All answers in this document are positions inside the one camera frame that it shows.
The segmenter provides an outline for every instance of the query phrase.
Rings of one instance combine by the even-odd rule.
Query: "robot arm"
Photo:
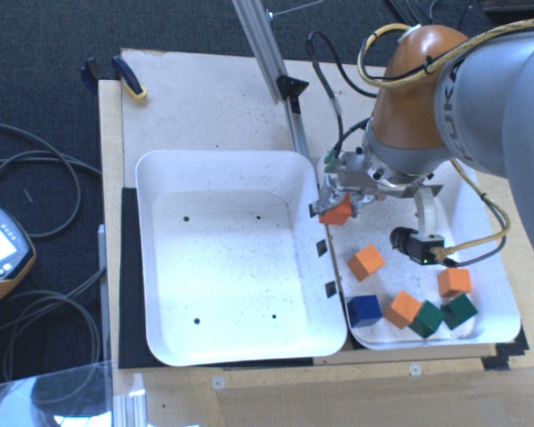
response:
[[[370,77],[363,55],[391,29],[404,30],[398,48],[384,77]],[[380,89],[361,150],[328,154],[312,210],[324,215],[349,192],[352,215],[383,196],[415,197],[424,215],[433,201],[421,193],[424,181],[440,163],[457,158],[509,180],[534,248],[534,20],[472,39],[442,26],[400,24],[372,37],[360,51],[359,72]],[[396,229],[392,244],[417,262],[439,263],[430,250],[442,246],[442,238],[426,222],[422,227],[421,215],[427,233]]]

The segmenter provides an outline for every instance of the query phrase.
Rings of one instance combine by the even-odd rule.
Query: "black floor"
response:
[[[272,12],[314,1],[263,0]],[[403,0],[396,1],[403,7]],[[427,10],[434,0],[408,1],[421,22],[429,23],[421,8]],[[471,0],[438,3],[433,16],[436,23],[460,28],[468,36],[495,25]],[[344,63],[354,63],[362,39],[395,21],[384,0],[324,0],[279,16],[273,27],[286,59],[308,60],[304,39],[312,30],[320,30]],[[252,55],[230,0],[0,0],[0,122],[99,167],[97,100],[85,88],[79,70],[93,56],[101,76],[114,77],[110,59],[123,47]],[[376,49],[370,54],[371,63],[385,66],[391,53],[388,48]],[[320,60],[331,61],[324,46],[317,54]],[[30,149],[42,147],[0,131],[0,158]],[[36,265],[13,295],[38,289],[65,294],[97,271],[97,230],[103,223],[101,181],[81,169],[77,174],[82,204],[75,220],[52,237],[35,239]],[[72,215],[76,197],[71,177],[59,164],[16,164],[0,173],[0,205],[32,234],[62,225]],[[34,299],[10,295],[1,301],[0,326],[18,318]],[[99,325],[98,286],[77,300]],[[0,382],[11,334],[11,327],[0,332]],[[6,372],[13,379],[80,366],[92,359],[87,325],[69,306],[29,325],[14,345],[12,371]]]

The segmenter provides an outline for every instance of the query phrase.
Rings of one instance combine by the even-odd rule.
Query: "yellow cable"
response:
[[[458,44],[457,46],[450,49],[449,51],[446,51],[444,54],[438,57],[437,60],[434,60],[432,63],[430,63],[427,66],[427,71],[425,71],[425,69],[420,69],[413,75],[408,76],[408,77],[403,77],[400,79],[372,79],[371,77],[368,77],[362,68],[362,55],[365,55],[368,52],[368,49],[370,48],[370,46],[383,34],[394,31],[394,30],[407,30],[408,28],[409,26],[406,26],[404,24],[389,24],[389,25],[379,28],[376,32],[372,33],[368,37],[368,40],[362,46],[362,48],[360,49],[360,52],[358,53],[358,61],[357,61],[358,73],[360,74],[360,77],[366,83],[373,85],[374,87],[390,87],[390,88],[401,87],[402,85],[410,84],[412,82],[415,82],[425,77],[426,75],[429,76],[433,74],[438,68],[443,66],[448,61],[455,59],[458,55],[462,54],[463,52],[472,50],[479,44],[486,43],[492,38],[504,35],[506,33],[513,33],[513,32],[528,29],[528,28],[534,28],[534,19],[520,20],[517,22],[512,22],[510,24],[505,24],[503,26],[492,28],[491,30],[488,30],[473,38],[470,38],[464,41],[463,43]]]
[[[433,247],[431,249],[431,252],[435,255],[435,259],[437,261],[443,261],[447,256],[449,256],[450,254],[453,254],[455,252],[458,252],[459,250],[463,250],[465,248],[470,248],[472,246],[479,246],[481,244],[486,244],[487,242],[491,242],[493,240],[501,239],[510,230],[510,218],[508,217],[508,214],[504,210],[502,210],[498,205],[496,205],[491,199],[489,199],[487,194],[483,193],[479,189],[479,187],[477,187],[473,183],[471,178],[468,175],[466,175],[466,172],[463,171],[463,168],[459,165],[459,163],[456,160],[451,160],[451,164],[457,170],[457,172],[463,178],[463,180],[465,180],[471,186],[471,188],[474,189],[474,191],[479,195],[479,197],[484,202],[486,202],[487,204],[489,204],[492,207],[494,207],[495,209],[497,209],[498,213],[502,216],[502,219],[505,222],[505,227],[501,231],[499,231],[499,232],[497,232],[497,233],[495,233],[495,234],[493,234],[491,236],[488,236],[488,237],[485,237],[485,238],[477,238],[475,240],[470,240],[470,241],[464,242],[464,244],[460,244],[458,246],[448,246],[446,248],[443,248],[441,246]]]

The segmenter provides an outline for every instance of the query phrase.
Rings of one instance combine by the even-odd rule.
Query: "toy block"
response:
[[[373,294],[354,297],[347,308],[351,327],[372,326],[382,317],[377,297]]]
[[[366,248],[362,248],[348,260],[348,267],[354,272],[354,275],[359,281],[362,281],[371,273],[376,272],[384,264],[384,258],[372,244]]]
[[[421,302],[405,291],[400,291],[384,310],[384,318],[399,329],[409,326],[421,309]]]
[[[468,319],[478,313],[466,294],[461,294],[448,304],[443,305],[441,311],[445,313],[445,324],[447,324],[451,330],[455,329],[457,326],[461,326]]]
[[[322,216],[319,216],[319,222],[342,226],[351,216],[352,205],[350,204],[350,193],[346,193],[342,203],[334,209],[327,210]]]
[[[427,338],[439,329],[444,316],[445,315],[441,310],[429,301],[425,301],[421,304],[419,312],[408,327],[416,334],[421,335],[423,338]]]
[[[439,295],[455,297],[473,291],[468,269],[447,268],[437,276]]]

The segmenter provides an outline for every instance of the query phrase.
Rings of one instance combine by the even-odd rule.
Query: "wooden table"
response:
[[[254,59],[176,55],[178,65],[185,68],[194,62],[217,62],[222,71],[223,93],[229,93],[226,90],[233,86],[241,86],[242,94],[247,90],[248,101],[263,100],[263,79]],[[311,156],[320,156],[328,149],[328,141],[336,138],[336,129],[329,123],[334,122],[332,110],[310,65],[299,61],[286,64],[289,75],[311,83],[301,99],[303,121]],[[346,67],[355,77],[355,67]],[[372,100],[359,95],[354,99],[353,92],[347,89],[334,66],[323,65],[323,70],[341,97],[346,116],[366,117],[370,114]],[[142,72],[137,68],[135,71],[142,82]],[[253,82],[234,85],[246,81],[242,79],[245,75]],[[175,80],[174,74],[166,77],[169,82]],[[213,71],[208,79],[214,82]],[[217,106],[214,93],[218,94],[219,90],[212,86],[206,95],[208,102],[199,101],[199,106]],[[155,91],[153,86],[149,96],[151,93],[158,95],[158,90]],[[201,93],[196,95],[199,99],[202,96]],[[171,106],[176,105],[178,112],[182,109],[186,112],[189,98],[189,90],[185,95],[171,96]],[[264,98],[271,99],[266,88]],[[346,345],[334,356],[315,359],[312,367],[118,369],[121,189],[134,186],[131,185],[134,181],[131,169],[139,154],[150,146],[137,136],[131,137],[126,132],[130,130],[125,129],[124,133],[124,102],[129,100],[118,81],[100,82],[113,388],[115,396],[144,388],[151,425],[534,425],[534,253],[515,211],[508,182],[483,174],[478,174],[479,183],[511,214],[513,221],[501,257],[530,349],[523,356],[510,357],[510,371],[484,369],[481,357],[498,353],[494,343],[379,352],[352,350]],[[251,112],[245,107],[234,107],[231,111],[243,115]],[[142,130],[145,135],[150,135],[150,125],[147,123]],[[200,148],[206,149],[206,144],[219,145],[215,141],[203,141]],[[229,149],[226,147],[229,139],[222,144],[217,149]],[[281,144],[288,144],[290,148],[290,138]],[[173,140],[159,141],[157,145],[174,148]]]

